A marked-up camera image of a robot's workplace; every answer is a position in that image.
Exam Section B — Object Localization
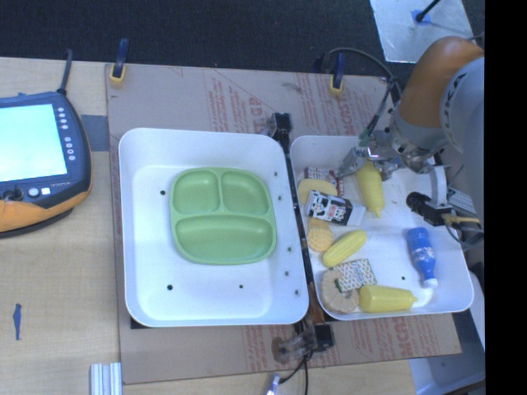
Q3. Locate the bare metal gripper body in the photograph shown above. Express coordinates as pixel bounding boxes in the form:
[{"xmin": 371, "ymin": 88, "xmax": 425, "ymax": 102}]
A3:
[{"xmin": 367, "ymin": 131, "xmax": 438, "ymax": 176}]

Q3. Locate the black block with wires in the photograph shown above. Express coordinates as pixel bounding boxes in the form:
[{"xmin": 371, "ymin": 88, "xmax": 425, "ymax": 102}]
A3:
[
  {"xmin": 311, "ymin": 323, "xmax": 335, "ymax": 351},
  {"xmin": 269, "ymin": 112, "xmax": 294, "ymax": 140}
]

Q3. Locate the green divided plate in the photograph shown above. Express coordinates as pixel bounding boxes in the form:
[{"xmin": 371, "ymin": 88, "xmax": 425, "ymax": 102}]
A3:
[{"xmin": 169, "ymin": 166, "xmax": 277, "ymax": 267}]

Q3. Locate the black cylinder on white bracket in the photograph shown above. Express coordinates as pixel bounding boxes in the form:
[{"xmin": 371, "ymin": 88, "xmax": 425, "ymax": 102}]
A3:
[{"xmin": 405, "ymin": 164, "xmax": 455, "ymax": 227}]

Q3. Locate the white plastic tray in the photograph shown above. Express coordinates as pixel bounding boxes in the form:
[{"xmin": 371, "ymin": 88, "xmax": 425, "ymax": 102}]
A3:
[
  {"xmin": 289, "ymin": 134, "xmax": 475, "ymax": 322},
  {"xmin": 118, "ymin": 128, "xmax": 310, "ymax": 329}
]

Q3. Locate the yellow corn cob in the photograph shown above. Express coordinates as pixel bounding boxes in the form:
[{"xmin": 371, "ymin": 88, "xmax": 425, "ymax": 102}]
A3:
[{"xmin": 322, "ymin": 230, "xmax": 368, "ymax": 269}]

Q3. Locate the brown cardboard board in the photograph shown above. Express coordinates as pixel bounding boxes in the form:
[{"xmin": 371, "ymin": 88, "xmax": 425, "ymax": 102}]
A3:
[{"xmin": 105, "ymin": 63, "xmax": 464, "ymax": 386}]

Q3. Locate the black and white milk carton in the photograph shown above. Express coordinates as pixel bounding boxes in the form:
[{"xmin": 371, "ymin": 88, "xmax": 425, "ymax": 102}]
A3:
[{"xmin": 304, "ymin": 189, "xmax": 367, "ymax": 227}]

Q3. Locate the yellow waffle biscuit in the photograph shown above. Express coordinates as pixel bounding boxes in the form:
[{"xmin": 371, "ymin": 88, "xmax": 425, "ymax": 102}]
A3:
[{"xmin": 306, "ymin": 216, "xmax": 334, "ymax": 253}]

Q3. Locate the red and white packet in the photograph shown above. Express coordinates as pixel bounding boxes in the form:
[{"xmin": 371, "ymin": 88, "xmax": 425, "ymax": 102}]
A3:
[{"xmin": 304, "ymin": 165, "xmax": 347, "ymax": 198}]

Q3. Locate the blue bottle with white cap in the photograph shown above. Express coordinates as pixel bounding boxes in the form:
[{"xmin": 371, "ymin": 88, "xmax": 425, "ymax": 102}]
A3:
[{"xmin": 406, "ymin": 226, "xmax": 440, "ymax": 290}]

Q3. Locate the pale yellow round biscuit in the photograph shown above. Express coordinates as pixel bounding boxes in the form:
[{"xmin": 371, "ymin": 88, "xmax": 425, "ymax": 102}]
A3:
[{"xmin": 296, "ymin": 178, "xmax": 339, "ymax": 206}]

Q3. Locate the white patterned packet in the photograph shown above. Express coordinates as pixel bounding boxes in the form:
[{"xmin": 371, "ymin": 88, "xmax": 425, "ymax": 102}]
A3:
[{"xmin": 331, "ymin": 258, "xmax": 379, "ymax": 292}]

